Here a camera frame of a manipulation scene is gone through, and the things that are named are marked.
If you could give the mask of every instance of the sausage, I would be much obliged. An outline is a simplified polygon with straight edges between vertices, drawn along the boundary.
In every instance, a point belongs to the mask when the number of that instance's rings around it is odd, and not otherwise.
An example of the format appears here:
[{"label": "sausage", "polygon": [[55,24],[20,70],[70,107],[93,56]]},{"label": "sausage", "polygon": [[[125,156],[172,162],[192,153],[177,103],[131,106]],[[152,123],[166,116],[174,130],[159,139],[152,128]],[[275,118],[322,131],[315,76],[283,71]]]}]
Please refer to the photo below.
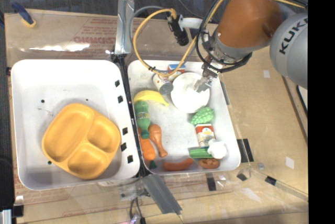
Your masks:
[{"label": "sausage", "polygon": [[220,166],[220,162],[217,159],[208,158],[208,159],[201,159],[199,161],[199,165],[205,169],[215,169]]},{"label": "sausage", "polygon": [[163,168],[167,171],[181,171],[188,169],[193,164],[192,158],[186,158],[179,163],[164,162]]}]

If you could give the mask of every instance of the white object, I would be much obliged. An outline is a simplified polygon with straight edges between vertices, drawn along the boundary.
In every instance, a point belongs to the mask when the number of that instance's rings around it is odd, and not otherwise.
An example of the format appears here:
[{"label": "white object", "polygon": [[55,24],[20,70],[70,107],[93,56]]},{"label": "white object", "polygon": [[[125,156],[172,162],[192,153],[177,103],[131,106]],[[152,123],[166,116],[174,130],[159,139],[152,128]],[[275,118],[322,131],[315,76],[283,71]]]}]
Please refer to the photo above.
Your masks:
[{"label": "white object", "polygon": [[[178,64],[179,61],[163,61],[163,60],[145,60],[150,66],[157,69],[165,70],[170,64]],[[185,66],[188,72],[202,74],[202,62],[188,61]],[[130,92],[134,97],[139,91],[157,90],[151,81],[152,72],[149,71],[139,60],[135,60],[128,65],[128,76]],[[168,155],[160,158],[156,151],[155,169],[149,168],[149,163],[145,162],[147,169],[153,174],[174,175],[189,173],[204,173],[204,169],[197,163],[184,171],[166,171],[163,168],[163,162],[180,162],[189,157],[191,148],[199,148],[199,142],[194,125],[190,124],[192,115],[177,109],[170,97],[164,96],[169,103],[164,106],[158,102],[148,100],[150,120],[152,123],[158,124],[162,129],[162,143]],[[220,160],[220,165],[216,169],[206,169],[206,172],[231,171],[236,169],[241,162],[241,153],[236,141],[234,128],[229,115],[225,96],[219,79],[214,79],[211,87],[208,106],[215,110],[215,117],[211,121],[214,129],[215,137],[218,141],[224,141],[227,147],[227,155]]]},{"label": "white object", "polygon": [[171,98],[174,106],[184,113],[196,113],[205,107],[209,101],[209,88],[202,92],[194,89],[195,83],[201,79],[201,75],[193,72],[185,72],[173,81]]},{"label": "white object", "polygon": [[[118,181],[137,174],[139,157],[120,70],[115,64],[107,60],[21,60],[14,64],[11,75],[18,176],[27,188]],[[93,180],[83,180],[48,164],[41,147],[54,117],[75,102],[113,121],[119,127],[121,144],[127,146],[123,151],[119,147],[107,170]]]},{"label": "white object", "polygon": [[207,152],[215,159],[222,159],[227,155],[226,144],[223,141],[217,141],[215,138],[212,138],[208,141],[208,145]]}]

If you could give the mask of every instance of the toy banana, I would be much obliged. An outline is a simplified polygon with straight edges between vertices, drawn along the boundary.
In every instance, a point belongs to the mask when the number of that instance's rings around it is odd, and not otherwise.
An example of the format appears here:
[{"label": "toy banana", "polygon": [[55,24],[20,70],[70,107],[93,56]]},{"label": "toy banana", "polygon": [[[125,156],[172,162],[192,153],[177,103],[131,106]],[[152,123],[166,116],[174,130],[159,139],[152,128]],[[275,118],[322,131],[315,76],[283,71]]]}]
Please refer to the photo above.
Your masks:
[{"label": "toy banana", "polygon": [[168,102],[165,101],[162,94],[154,90],[143,90],[143,91],[138,92],[135,95],[133,102],[136,103],[137,101],[146,101],[146,100],[153,100],[153,101],[162,103],[165,106],[169,105]]}]

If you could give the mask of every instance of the toy bottle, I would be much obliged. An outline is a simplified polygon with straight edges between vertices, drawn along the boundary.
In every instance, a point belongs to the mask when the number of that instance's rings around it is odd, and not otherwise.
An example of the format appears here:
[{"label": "toy bottle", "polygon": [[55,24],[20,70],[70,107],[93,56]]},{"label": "toy bottle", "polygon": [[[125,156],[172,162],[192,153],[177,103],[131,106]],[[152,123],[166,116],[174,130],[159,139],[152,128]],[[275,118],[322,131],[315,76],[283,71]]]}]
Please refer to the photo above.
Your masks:
[{"label": "toy bottle", "polygon": [[145,101],[137,101],[135,103],[135,116],[137,127],[141,128],[141,138],[149,138],[148,127],[150,125],[150,115],[148,103]]}]

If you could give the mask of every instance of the orange divided plate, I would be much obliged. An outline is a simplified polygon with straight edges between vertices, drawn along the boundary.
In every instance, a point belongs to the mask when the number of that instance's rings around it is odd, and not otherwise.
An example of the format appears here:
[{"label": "orange divided plate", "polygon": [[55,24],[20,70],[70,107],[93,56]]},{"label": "orange divided plate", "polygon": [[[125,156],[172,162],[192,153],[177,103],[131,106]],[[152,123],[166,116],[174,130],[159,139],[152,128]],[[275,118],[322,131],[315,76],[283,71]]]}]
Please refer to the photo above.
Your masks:
[{"label": "orange divided plate", "polygon": [[100,176],[121,142],[119,128],[96,110],[79,103],[65,106],[42,139],[42,150],[54,164],[85,180]]}]

